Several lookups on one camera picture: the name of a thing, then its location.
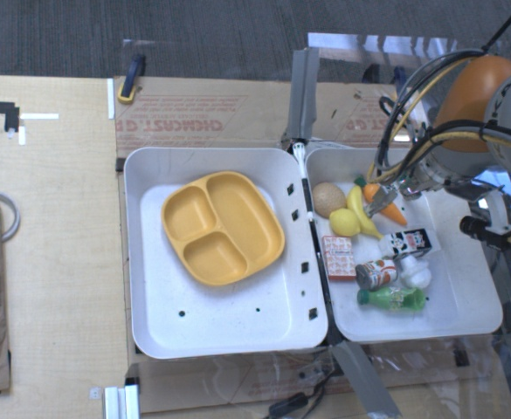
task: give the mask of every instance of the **lemon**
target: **lemon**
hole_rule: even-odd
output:
[[[360,221],[352,209],[339,208],[331,213],[328,218],[331,230],[337,236],[355,236],[360,233]]]
[[[346,208],[344,192],[334,183],[318,183],[312,189],[314,209],[317,214],[328,219],[339,208]]]

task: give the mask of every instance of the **wooden table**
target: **wooden table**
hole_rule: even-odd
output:
[[[0,115],[0,191],[22,222],[4,246],[11,363],[0,418],[101,418],[104,387],[128,370],[128,331],[114,121],[105,79],[0,77],[0,101],[27,120],[26,144]],[[8,210],[4,211],[9,222]],[[497,355],[491,376],[390,388],[404,417],[511,416]],[[258,418],[268,402],[148,415]],[[354,393],[327,396],[314,417],[367,417]]]

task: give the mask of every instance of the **orange carrot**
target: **orange carrot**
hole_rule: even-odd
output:
[[[355,183],[362,187],[363,198],[366,199],[366,202],[371,203],[375,193],[379,190],[379,185],[377,183],[366,183],[361,176],[355,180]],[[393,202],[379,212],[403,226],[406,225],[406,219],[404,218],[403,213]]]

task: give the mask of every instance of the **red and white box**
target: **red and white box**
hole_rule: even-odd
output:
[[[323,236],[323,258],[329,279],[356,279],[356,263],[350,237]]]

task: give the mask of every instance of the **brown ball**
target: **brown ball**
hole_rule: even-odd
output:
[[[333,211],[346,208],[344,192],[333,183],[316,184],[312,189],[312,196],[315,212],[327,219]]]

